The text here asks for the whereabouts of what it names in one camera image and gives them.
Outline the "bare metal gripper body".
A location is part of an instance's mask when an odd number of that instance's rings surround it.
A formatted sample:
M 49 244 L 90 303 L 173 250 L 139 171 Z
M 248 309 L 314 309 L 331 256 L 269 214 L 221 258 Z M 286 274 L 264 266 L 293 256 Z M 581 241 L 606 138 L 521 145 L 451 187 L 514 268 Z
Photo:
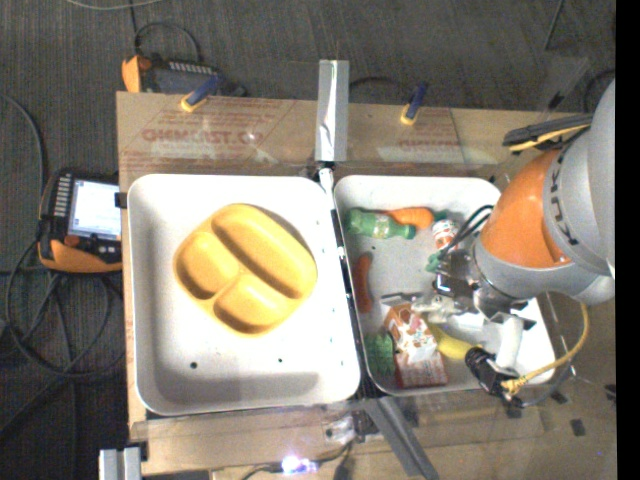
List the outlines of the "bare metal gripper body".
M 447 253 L 436 268 L 435 291 L 454 301 L 463 312 L 481 314 L 492 322 L 502 322 L 513 311 L 519 314 L 527 299 L 518 299 L 494 286 L 481 272 L 471 250 Z

